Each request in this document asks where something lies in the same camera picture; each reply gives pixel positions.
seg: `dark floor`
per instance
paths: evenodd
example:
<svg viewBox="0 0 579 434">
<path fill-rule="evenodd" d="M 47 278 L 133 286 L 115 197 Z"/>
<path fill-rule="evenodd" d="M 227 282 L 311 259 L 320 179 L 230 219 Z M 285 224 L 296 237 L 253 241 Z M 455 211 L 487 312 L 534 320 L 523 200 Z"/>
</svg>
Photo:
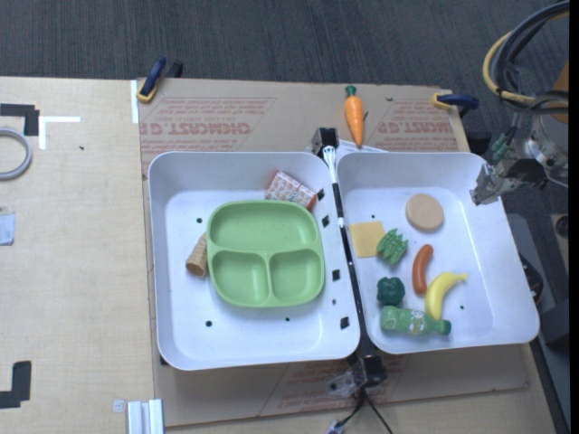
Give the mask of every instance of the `dark floor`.
<svg viewBox="0 0 579 434">
<path fill-rule="evenodd" d="M 478 98 L 464 127 L 494 140 L 512 112 L 482 80 L 485 54 L 555 1 L 0 0 L 0 76 L 135 79 L 164 54 L 188 78 L 438 85 Z M 547 24 L 519 55 L 528 91 L 552 87 L 568 28 L 568 18 Z M 553 305 L 563 303 L 569 280 L 551 216 L 568 213 L 566 188 L 524 187 L 503 203 L 527 221 Z M 533 348 L 566 432 L 542 346 Z"/>
</svg>

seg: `round beige disc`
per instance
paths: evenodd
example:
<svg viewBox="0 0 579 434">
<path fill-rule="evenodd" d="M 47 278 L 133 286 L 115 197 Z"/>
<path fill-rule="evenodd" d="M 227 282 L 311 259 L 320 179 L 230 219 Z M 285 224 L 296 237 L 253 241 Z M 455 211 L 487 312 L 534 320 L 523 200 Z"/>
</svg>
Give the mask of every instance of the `round beige disc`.
<svg viewBox="0 0 579 434">
<path fill-rule="evenodd" d="M 435 230 L 444 221 L 444 212 L 438 201 L 424 193 L 415 194 L 406 203 L 406 218 L 416 229 Z"/>
</svg>

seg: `sausage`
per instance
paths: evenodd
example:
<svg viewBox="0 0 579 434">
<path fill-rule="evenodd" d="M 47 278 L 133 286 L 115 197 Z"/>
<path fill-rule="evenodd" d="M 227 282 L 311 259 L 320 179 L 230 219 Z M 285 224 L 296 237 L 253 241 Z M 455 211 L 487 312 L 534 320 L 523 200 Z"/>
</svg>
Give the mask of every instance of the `sausage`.
<svg viewBox="0 0 579 434">
<path fill-rule="evenodd" d="M 416 253 L 413 263 L 413 288 L 416 294 L 426 292 L 426 264 L 433 253 L 434 248 L 430 244 L 424 244 Z"/>
</svg>

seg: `blue and yellow clamp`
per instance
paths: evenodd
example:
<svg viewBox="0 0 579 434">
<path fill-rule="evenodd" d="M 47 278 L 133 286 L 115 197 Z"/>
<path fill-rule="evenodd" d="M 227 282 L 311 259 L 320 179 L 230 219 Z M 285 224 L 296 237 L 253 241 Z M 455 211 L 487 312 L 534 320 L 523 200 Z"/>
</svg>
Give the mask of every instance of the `blue and yellow clamp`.
<svg viewBox="0 0 579 434">
<path fill-rule="evenodd" d="M 137 99 L 141 103 L 150 103 L 155 93 L 157 92 L 157 79 L 161 75 L 161 71 L 165 68 L 166 57 L 159 56 L 153 64 L 151 71 L 149 71 L 147 78 L 139 86 L 137 90 Z"/>
<path fill-rule="evenodd" d="M 449 95 L 434 93 L 431 96 L 431 103 L 435 108 L 438 109 L 450 109 L 451 106 L 458 106 L 460 107 L 461 118 L 463 118 L 464 115 L 471 109 L 476 109 L 479 107 L 478 99 L 472 97 L 471 95 L 462 95 L 457 93 L 452 93 Z"/>
</svg>

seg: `white tray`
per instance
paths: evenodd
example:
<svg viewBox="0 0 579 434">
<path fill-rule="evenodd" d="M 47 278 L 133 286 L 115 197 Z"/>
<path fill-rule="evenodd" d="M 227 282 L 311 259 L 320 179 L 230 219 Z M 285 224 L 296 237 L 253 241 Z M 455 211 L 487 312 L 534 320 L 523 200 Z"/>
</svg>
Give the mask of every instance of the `white tray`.
<svg viewBox="0 0 579 434">
<path fill-rule="evenodd" d="M 314 204 L 324 251 L 324 288 L 294 307 L 228 304 L 209 278 L 185 269 L 185 260 L 221 204 L 263 199 L 278 170 L 325 196 Z M 346 256 L 336 225 L 327 166 L 309 153 L 184 153 L 158 156 L 148 172 L 157 341 L 163 358 L 181 370 L 260 363 L 334 360 L 360 339 Z M 324 227 L 322 219 L 333 223 Z M 334 276 L 339 272 L 339 279 Z"/>
<path fill-rule="evenodd" d="M 476 206 L 470 190 L 485 161 L 471 153 L 355 153 L 337 165 L 346 225 L 382 221 L 408 240 L 400 262 L 356 258 L 356 274 L 368 335 L 390 354 L 408 354 L 478 345 L 519 344 L 539 330 L 536 305 L 521 266 L 503 204 Z M 406 202 L 416 193 L 436 198 L 444 223 L 434 232 L 416 230 L 405 216 Z M 451 321 L 449 335 L 410 336 L 380 329 L 376 283 L 398 277 L 406 295 L 400 307 L 424 310 L 423 297 L 412 286 L 414 257 L 425 243 L 434 247 L 427 265 L 431 281 L 443 271 L 467 273 L 447 293 L 442 317 Z"/>
<path fill-rule="evenodd" d="M 386 231 L 397 228 L 409 240 L 395 268 L 378 258 L 354 256 L 367 331 L 379 349 L 406 354 L 524 343 L 537 335 L 538 313 L 502 202 L 475 206 L 470 199 L 483 163 L 469 153 L 352 153 L 339 159 L 346 225 L 378 220 Z M 324 191 L 312 208 L 322 237 L 324 288 L 301 306 L 230 305 L 217 295 L 209 278 L 191 275 L 185 260 L 214 209 L 230 201 L 261 199 L 279 170 L 315 192 Z M 320 158 L 305 152 L 171 152 L 151 163 L 148 181 L 157 343 L 169 364 L 202 370 L 335 360 L 356 350 L 360 324 L 329 171 Z M 436 232 L 419 232 L 406 220 L 404 206 L 415 193 L 429 193 L 441 202 L 445 222 Z M 326 217 L 328 224 L 322 222 Z M 385 333 L 379 326 L 377 281 L 401 278 L 406 287 L 402 306 L 423 310 L 410 272 L 425 242 L 434 247 L 427 278 L 443 270 L 468 274 L 467 281 L 444 299 L 443 315 L 452 322 L 451 334 Z"/>
</svg>

